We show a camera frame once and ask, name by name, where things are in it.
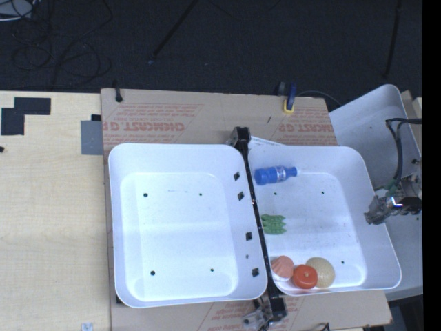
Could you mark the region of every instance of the black floor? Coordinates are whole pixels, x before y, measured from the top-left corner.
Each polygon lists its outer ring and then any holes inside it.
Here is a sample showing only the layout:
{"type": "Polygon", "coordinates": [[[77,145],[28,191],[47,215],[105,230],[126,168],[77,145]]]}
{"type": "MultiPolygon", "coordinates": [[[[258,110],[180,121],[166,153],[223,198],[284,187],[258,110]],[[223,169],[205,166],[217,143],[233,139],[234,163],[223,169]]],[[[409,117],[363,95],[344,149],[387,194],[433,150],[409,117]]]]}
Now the black floor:
{"type": "Polygon", "coordinates": [[[2,90],[275,94],[293,81],[333,97],[329,110],[385,83],[422,96],[422,0],[402,0],[388,77],[398,0],[199,0],[163,46],[193,0],[28,1],[31,19],[0,22],[2,90]]]}

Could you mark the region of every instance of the tomato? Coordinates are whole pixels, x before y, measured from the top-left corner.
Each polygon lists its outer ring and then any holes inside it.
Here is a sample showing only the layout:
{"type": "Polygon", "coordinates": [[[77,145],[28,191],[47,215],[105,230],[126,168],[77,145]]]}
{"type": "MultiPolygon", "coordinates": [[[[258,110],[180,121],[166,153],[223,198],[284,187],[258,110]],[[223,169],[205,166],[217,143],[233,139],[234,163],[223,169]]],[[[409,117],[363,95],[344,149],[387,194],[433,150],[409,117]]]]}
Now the tomato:
{"type": "Polygon", "coordinates": [[[296,287],[305,290],[314,288],[318,282],[317,270],[312,266],[299,265],[294,268],[291,280],[296,287]]]}

